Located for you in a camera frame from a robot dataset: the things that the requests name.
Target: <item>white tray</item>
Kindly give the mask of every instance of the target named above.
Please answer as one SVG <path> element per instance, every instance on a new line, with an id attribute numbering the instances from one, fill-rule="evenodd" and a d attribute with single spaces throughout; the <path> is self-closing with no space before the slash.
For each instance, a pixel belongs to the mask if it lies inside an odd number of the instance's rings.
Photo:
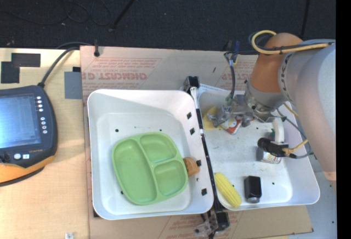
<path id="1" fill-rule="evenodd" d="M 101 89 L 88 98 L 92 159 L 93 206 L 108 220 L 158 215 L 200 214 L 211 209 L 213 191 L 192 97 L 179 90 Z M 162 131 L 177 145 L 182 157 L 201 161 L 180 194 L 150 205 L 129 202 L 112 165 L 114 144 L 126 137 Z"/>
<path id="2" fill-rule="evenodd" d="M 202 115 L 212 106 L 220 108 L 225 103 L 228 91 L 205 91 L 199 103 Z M 292 113 L 284 106 L 280 111 L 296 123 Z M 289 147 L 302 142 L 300 133 L 287 121 L 283 123 L 284 135 Z M 220 126 L 205 130 L 206 144 L 213 172 L 222 172 L 241 196 L 242 204 L 235 208 L 218 192 L 221 204 L 229 210 L 246 210 L 299 204 L 313 204 L 319 199 L 319 187 L 309 158 L 292 159 L 283 157 L 279 164 L 257 161 L 257 141 L 267 137 L 274 126 L 272 123 L 254 121 L 248 127 L 241 127 L 235 135 L 230 135 Z M 297 156 L 306 153 L 304 147 Z M 262 196 L 259 203 L 251 204 L 245 199 L 244 179 L 254 175 L 261 178 Z"/>

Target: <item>yellow cable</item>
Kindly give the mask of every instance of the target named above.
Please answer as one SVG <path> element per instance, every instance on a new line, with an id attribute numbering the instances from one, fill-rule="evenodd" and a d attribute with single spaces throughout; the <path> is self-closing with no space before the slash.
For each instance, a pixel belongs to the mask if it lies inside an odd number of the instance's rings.
<path id="1" fill-rule="evenodd" d="M 298 117 L 298 114 L 297 114 L 296 112 L 294 112 L 294 110 L 291 109 L 291 108 L 287 105 L 287 103 L 284 103 L 284 106 L 289 110 L 289 112 L 291 112 L 291 113 L 294 114 L 296 117 Z"/>
<path id="2" fill-rule="evenodd" d="M 301 146 L 303 146 L 304 144 L 308 143 L 308 139 L 305 139 L 302 143 L 298 144 L 297 146 L 295 146 L 292 149 L 283 149 L 287 155 L 289 155 L 290 153 L 293 153 L 294 151 L 296 151 L 297 149 L 299 149 Z"/>
<path id="3" fill-rule="evenodd" d="M 256 45 L 256 38 L 264 33 L 269 33 L 271 35 L 276 35 L 276 32 L 270 31 L 270 30 L 263 30 L 259 31 L 254 34 L 254 36 L 251 39 L 251 45 L 253 48 L 260 53 L 263 54 L 269 54 L 269 55 L 274 55 L 274 54 L 280 54 L 280 53 L 289 53 L 289 52 L 297 52 L 297 51 L 305 51 L 305 50 L 310 50 L 310 49 L 317 49 L 317 48 L 324 48 L 329 46 L 329 43 L 319 43 L 319 44 L 311 44 L 311 45 L 303 45 L 301 47 L 295 47 L 295 48 L 287 48 L 287 49 L 280 49 L 280 50 L 275 50 L 275 51 L 270 51 L 270 50 L 265 50 L 261 49 Z"/>

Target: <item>black tape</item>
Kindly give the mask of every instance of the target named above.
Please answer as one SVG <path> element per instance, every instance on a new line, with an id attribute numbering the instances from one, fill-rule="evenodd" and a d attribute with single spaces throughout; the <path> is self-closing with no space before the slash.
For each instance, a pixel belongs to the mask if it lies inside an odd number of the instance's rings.
<path id="1" fill-rule="evenodd" d="M 1 62 L 1 83 L 20 83 L 20 68 L 11 61 Z"/>
<path id="2" fill-rule="evenodd" d="M 40 54 L 12 53 L 11 62 L 15 67 L 40 67 Z"/>
<path id="3" fill-rule="evenodd" d="M 1 62 L 1 83 L 20 83 L 20 67 L 40 67 L 40 54 L 12 53 L 11 61 Z"/>
<path id="4" fill-rule="evenodd" d="M 73 71 L 73 72 L 81 72 L 81 67 L 80 67 L 80 66 L 74 66 L 74 67 L 72 68 L 72 71 Z"/>

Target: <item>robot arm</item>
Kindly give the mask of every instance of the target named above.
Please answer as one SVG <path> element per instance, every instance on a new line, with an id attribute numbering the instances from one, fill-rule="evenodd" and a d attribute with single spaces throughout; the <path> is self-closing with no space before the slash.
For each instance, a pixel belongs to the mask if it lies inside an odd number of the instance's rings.
<path id="1" fill-rule="evenodd" d="M 229 108 L 214 119 L 241 114 L 243 126 L 251 119 L 269 122 L 286 101 L 296 107 L 303 131 L 336 193 L 336 44 L 334 40 L 303 42 L 289 33 L 275 34 L 260 52 L 245 95 L 236 95 Z"/>

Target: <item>cardboard sheet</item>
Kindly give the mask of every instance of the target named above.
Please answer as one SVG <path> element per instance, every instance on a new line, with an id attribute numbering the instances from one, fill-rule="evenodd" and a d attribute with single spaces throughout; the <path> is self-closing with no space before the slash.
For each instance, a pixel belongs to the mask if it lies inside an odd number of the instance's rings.
<path id="1" fill-rule="evenodd" d="M 128 220 L 104 220 L 94 216 L 89 128 L 86 103 L 97 89 L 179 89 L 186 77 L 198 76 L 200 83 L 221 89 L 231 89 L 231 73 L 224 52 L 186 51 L 169 49 L 81 47 L 82 92 L 86 138 L 88 210 L 91 238 L 197 238 L 196 225 L 200 215 L 177 215 Z M 236 90 L 245 90 L 257 56 L 239 56 Z M 305 206 L 229 211 L 230 226 L 215 238 L 262 238 L 293 233 L 311 232 L 312 225 Z"/>

